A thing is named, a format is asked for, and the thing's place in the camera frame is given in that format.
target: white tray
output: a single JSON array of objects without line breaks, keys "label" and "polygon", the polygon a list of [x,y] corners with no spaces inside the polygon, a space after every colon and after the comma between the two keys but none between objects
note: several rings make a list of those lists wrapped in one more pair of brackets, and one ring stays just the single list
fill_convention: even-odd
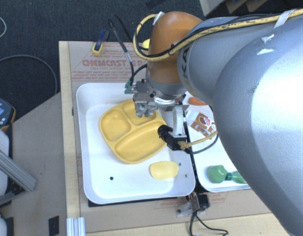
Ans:
[{"label": "white tray", "polygon": [[[132,95],[124,94],[124,83],[87,83],[77,90],[83,181],[87,198],[96,204],[111,204],[190,194],[195,187],[195,177],[190,156],[185,152],[171,151],[165,147],[146,161],[126,164],[114,155],[104,141],[98,126],[101,115],[131,98]],[[172,113],[159,113],[172,126]],[[154,179],[149,166],[168,160],[178,163],[178,175],[168,180]]]},{"label": "white tray", "polygon": [[[187,92],[183,104],[188,104],[188,100],[191,95]],[[209,119],[214,120],[213,113],[209,106],[194,106],[190,105],[186,111],[197,111],[205,114]],[[192,142],[203,138],[204,136],[188,126],[188,131],[190,139]],[[213,137],[211,140],[205,141],[203,143],[193,145],[192,150],[198,151],[202,148],[207,147],[215,140]],[[208,150],[194,155],[195,168],[198,175],[198,180],[200,184],[208,191],[220,192],[220,191],[231,191],[231,190],[241,190],[249,189],[249,185],[236,183],[234,181],[223,181],[222,183],[214,183],[210,180],[208,176],[208,169],[210,166],[223,165],[228,172],[237,171],[236,167],[227,155],[220,139],[217,140]]]}]

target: yellow plate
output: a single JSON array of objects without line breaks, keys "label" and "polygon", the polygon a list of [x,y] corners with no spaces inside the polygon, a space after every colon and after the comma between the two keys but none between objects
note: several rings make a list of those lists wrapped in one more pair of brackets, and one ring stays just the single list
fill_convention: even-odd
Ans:
[{"label": "yellow plate", "polygon": [[113,153],[132,164],[152,157],[166,146],[157,133],[161,125],[166,122],[157,111],[148,118],[137,117],[132,99],[114,106],[99,121],[101,134]]}]

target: teal connector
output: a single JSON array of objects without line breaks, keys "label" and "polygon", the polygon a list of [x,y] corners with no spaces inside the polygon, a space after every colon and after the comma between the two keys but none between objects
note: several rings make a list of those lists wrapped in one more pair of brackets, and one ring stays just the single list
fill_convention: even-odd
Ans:
[{"label": "teal connector", "polygon": [[131,82],[130,82],[130,80],[128,80],[126,82],[126,84],[125,84],[125,91],[124,91],[124,93],[125,94],[130,94],[131,93],[131,88],[132,88]]}]

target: white cable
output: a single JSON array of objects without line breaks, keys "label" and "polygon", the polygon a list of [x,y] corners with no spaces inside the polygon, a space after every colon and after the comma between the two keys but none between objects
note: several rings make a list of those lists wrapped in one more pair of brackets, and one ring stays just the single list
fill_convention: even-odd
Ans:
[{"label": "white cable", "polygon": [[3,37],[4,34],[6,33],[6,31],[7,31],[7,26],[6,26],[6,23],[5,23],[5,21],[4,21],[3,18],[0,17],[0,20],[1,20],[1,21],[3,22],[3,24],[4,24],[4,31],[3,31],[3,33],[0,35],[0,38],[1,38],[1,37]]}]

